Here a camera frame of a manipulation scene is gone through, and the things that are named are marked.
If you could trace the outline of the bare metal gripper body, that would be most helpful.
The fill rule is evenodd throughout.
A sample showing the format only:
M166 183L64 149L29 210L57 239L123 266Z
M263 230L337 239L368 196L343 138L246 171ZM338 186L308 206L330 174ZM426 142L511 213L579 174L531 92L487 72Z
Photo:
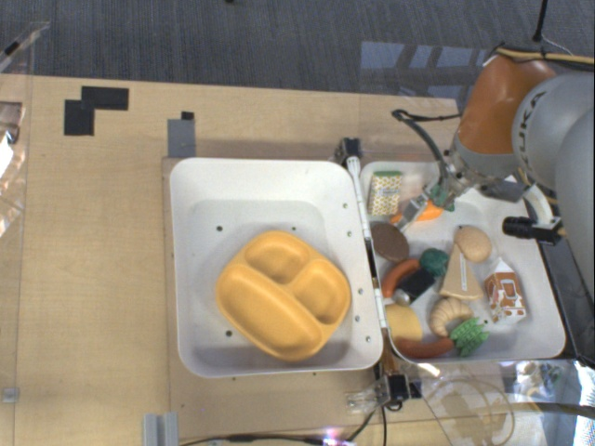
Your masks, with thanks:
M425 189L432 203L441 208L453 208L455 201L470 190L468 167L460 157L450 157L437 163L438 179Z

